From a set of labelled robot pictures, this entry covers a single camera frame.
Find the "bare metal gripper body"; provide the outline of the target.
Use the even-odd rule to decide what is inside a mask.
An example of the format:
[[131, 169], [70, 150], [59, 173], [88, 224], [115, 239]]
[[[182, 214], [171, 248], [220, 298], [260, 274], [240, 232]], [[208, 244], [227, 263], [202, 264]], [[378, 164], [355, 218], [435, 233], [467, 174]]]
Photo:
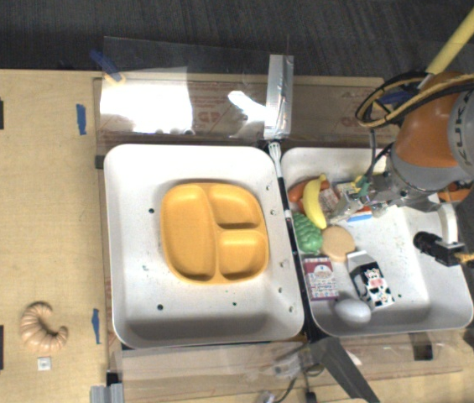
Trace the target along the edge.
[[351, 183], [351, 187], [353, 191], [344, 192], [357, 195], [363, 207], [370, 207], [376, 202], [387, 202], [388, 207], [410, 207], [420, 212], [435, 210], [435, 203], [430, 200], [435, 193], [411, 186], [396, 170], [360, 175]]

